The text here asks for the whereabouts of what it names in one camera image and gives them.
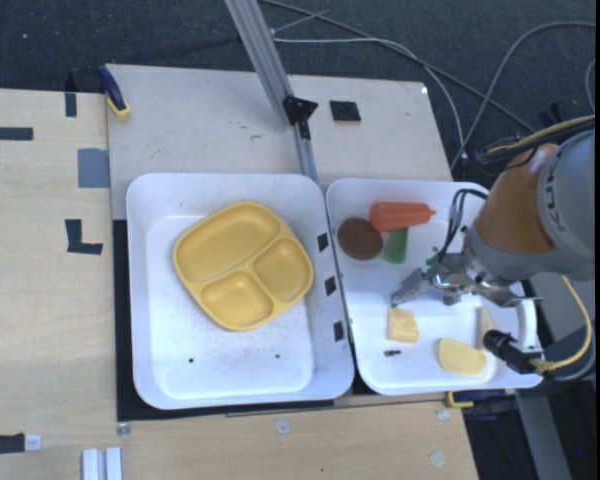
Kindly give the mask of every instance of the blue clamp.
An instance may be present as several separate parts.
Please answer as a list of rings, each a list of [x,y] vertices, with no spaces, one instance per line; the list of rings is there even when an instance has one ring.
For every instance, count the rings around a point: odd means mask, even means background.
[[[106,66],[98,67],[98,75],[104,84],[104,90],[107,94],[107,105],[117,117],[127,117],[131,112],[131,107],[122,96],[122,92],[118,87],[111,72]]]

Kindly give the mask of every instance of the brown cookie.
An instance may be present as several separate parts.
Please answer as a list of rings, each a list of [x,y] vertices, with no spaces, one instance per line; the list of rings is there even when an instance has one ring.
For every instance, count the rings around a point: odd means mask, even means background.
[[[342,250],[357,260],[370,260],[382,251],[382,236],[366,219],[352,217],[338,228]]]

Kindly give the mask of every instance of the yellow cheese slice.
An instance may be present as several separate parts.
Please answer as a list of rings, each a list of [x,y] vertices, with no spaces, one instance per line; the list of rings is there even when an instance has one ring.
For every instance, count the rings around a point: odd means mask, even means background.
[[[416,318],[410,309],[389,308],[387,339],[415,343],[420,338]]]
[[[479,375],[487,365],[483,352],[453,338],[440,340],[438,359],[445,370],[457,375]]]
[[[491,329],[495,329],[496,325],[493,323],[491,313],[484,306],[478,309],[478,350],[484,350],[485,346],[483,343],[484,335],[487,334]]]

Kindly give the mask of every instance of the white tray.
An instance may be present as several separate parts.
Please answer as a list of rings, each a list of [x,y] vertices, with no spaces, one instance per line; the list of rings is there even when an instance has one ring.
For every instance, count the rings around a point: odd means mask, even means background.
[[[242,200],[277,213],[307,250],[307,295],[251,331],[213,322],[172,263],[178,237]],[[296,174],[146,174],[127,192],[133,378],[159,409],[333,399],[353,381],[344,305],[325,282],[337,276],[320,187]]]
[[[517,336],[518,318],[515,310],[499,308],[480,296],[463,295],[457,304],[445,306],[441,292],[431,289],[425,295],[399,306],[413,310],[420,331],[418,342],[407,344],[386,338],[390,294],[400,287],[414,269],[425,268],[425,261],[434,254],[433,248],[440,247],[444,242],[451,200],[460,188],[486,191],[472,183],[368,179],[341,179],[327,190],[327,208],[358,370],[365,383],[380,394],[525,388],[542,380],[538,375],[514,372],[488,352],[487,366],[476,377],[451,374],[440,366],[437,360],[440,339],[455,338],[478,345],[477,312],[480,306],[491,311],[499,330]],[[369,219],[369,209],[374,202],[392,200],[423,202],[436,211],[427,224],[409,229],[405,263],[388,263],[382,254],[367,261],[348,256],[337,243],[336,232],[340,224],[349,217]],[[465,224],[472,222],[482,203],[479,198],[467,197]],[[382,235],[386,245],[388,233]],[[449,252],[459,252],[461,246],[462,233],[458,233]],[[522,294],[520,285],[516,284],[512,289]],[[387,350],[400,353],[386,356]]]

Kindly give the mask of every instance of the black carpet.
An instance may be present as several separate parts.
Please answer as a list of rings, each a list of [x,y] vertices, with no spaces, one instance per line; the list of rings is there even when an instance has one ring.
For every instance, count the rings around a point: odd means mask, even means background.
[[[490,188],[503,166],[486,171],[476,147],[528,135],[549,115],[594,113],[596,0],[261,0],[261,8],[273,29],[324,12],[278,38],[376,37],[423,61],[458,119],[423,65],[386,45],[278,44],[289,74],[424,81],[456,180]],[[0,88],[99,92],[104,63],[253,71],[223,0],[0,0]],[[482,111],[487,92],[497,106]],[[468,156],[456,162],[461,138]],[[580,390],[552,394],[556,414],[573,412]],[[574,479],[597,471],[595,394],[585,398],[582,417],[570,420],[578,430],[562,429],[589,436],[570,456]],[[481,478],[534,478],[517,412],[496,416],[466,418]]]

